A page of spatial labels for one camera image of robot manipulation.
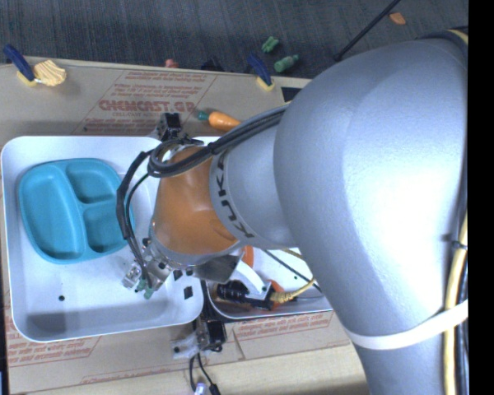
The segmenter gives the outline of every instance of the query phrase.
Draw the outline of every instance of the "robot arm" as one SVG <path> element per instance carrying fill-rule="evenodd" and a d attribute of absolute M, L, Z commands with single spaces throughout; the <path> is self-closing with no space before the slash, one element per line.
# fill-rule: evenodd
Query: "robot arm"
<path fill-rule="evenodd" d="M 462 49 L 436 36 L 336 64 L 169 164 L 150 154 L 152 284 L 180 267 L 227 282 L 242 246 L 298 247 L 350 334 L 416 328 L 444 308 L 466 215 L 466 113 Z M 374 395 L 444 393 L 441 334 L 356 349 Z"/>

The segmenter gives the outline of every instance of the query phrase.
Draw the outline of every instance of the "sink basin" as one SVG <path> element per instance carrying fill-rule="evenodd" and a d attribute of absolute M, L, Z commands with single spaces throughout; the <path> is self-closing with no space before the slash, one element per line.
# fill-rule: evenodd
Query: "sink basin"
<path fill-rule="evenodd" d="M 158 143 L 151 137 L 17 137 L 4 146 L 12 318 L 24 337 L 55 342 L 174 326 L 199 316 L 203 290 L 196 278 L 171 275 L 149 300 L 121 282 L 133 255 L 114 228 L 112 191 L 136 156 Z M 131 185 L 146 171 L 144 162 Z M 138 239 L 147 237 L 158 184 L 146 179 L 133 195 Z M 62 240 L 48 237 L 59 230 Z"/>

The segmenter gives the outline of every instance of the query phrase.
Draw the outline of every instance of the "black pole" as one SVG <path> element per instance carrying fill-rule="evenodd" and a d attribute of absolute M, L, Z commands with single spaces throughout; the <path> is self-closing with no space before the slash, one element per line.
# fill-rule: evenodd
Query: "black pole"
<path fill-rule="evenodd" d="M 366 28 L 364 28 L 359 34 L 353 38 L 346 47 L 333 56 L 335 62 L 340 62 L 343 59 L 343 55 L 357 43 L 368 31 L 373 28 L 379 21 L 388 15 L 388 13 L 399 3 L 401 0 L 393 0 L 373 21 L 371 21 Z"/>

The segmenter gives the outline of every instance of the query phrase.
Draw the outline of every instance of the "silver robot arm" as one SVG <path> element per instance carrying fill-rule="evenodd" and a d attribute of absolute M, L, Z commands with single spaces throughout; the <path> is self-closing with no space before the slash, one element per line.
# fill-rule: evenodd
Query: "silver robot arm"
<path fill-rule="evenodd" d="M 351 335 L 416 328 L 444 308 L 466 209 L 466 136 L 467 66 L 452 41 L 348 58 L 300 91 L 274 125 L 209 156 L 200 178 L 208 193 L 191 203 L 209 215 L 219 244 L 198 251 L 195 241 L 181 253 L 161 242 L 155 216 L 145 254 L 166 271 L 226 281 L 243 245 L 298 247 Z M 185 231 L 181 239 L 193 235 Z M 397 349 L 355 347 L 374 395 L 445 393 L 442 334 Z"/>

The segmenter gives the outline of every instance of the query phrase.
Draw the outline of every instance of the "gray carpet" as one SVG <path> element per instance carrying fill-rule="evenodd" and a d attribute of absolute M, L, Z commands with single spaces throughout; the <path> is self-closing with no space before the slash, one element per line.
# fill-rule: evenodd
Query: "gray carpet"
<path fill-rule="evenodd" d="M 285 74 L 313 78 L 392 1 L 0 0 L 0 62 L 9 43 L 31 56 L 150 66 L 173 58 L 191 69 L 214 57 L 224 70 L 243 72 L 254 51 L 268 65 L 298 54 Z M 383 19 L 345 57 L 468 24 L 468 0 L 403 0 L 394 10 L 406 25 Z M 270 35 L 281 45 L 269 57 L 260 48 Z"/>

